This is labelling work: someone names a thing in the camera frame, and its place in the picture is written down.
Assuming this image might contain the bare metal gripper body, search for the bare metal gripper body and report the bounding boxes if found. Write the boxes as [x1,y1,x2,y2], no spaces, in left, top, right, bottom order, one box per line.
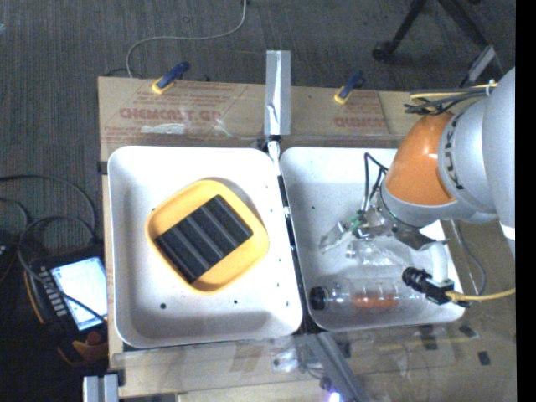
[353,205,436,251]

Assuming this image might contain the crumpled clear plastic packet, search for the crumpled clear plastic packet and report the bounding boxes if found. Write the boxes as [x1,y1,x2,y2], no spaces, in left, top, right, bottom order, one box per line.
[346,239,405,267]

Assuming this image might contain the white plastic tray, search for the white plastic tray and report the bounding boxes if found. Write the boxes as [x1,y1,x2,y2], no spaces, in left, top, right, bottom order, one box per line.
[279,146,467,332]
[107,145,304,349]

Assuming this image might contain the clear plastic bottle black cap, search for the clear plastic bottle black cap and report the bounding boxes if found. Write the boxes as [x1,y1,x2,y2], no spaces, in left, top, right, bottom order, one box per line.
[309,280,429,314]

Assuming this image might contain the black ribbed block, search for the black ribbed block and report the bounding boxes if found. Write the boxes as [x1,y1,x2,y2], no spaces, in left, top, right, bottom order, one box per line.
[152,194,255,286]

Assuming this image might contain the yellow plate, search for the yellow plate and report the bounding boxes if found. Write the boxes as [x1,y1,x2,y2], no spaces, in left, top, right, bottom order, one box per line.
[144,178,271,295]

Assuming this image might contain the brown cardboard board red print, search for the brown cardboard board red print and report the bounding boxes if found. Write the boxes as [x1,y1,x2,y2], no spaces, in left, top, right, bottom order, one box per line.
[97,76,506,399]

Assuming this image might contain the black cylinder on white bracket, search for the black cylinder on white bracket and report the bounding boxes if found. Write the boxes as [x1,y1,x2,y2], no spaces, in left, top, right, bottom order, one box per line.
[401,240,456,306]

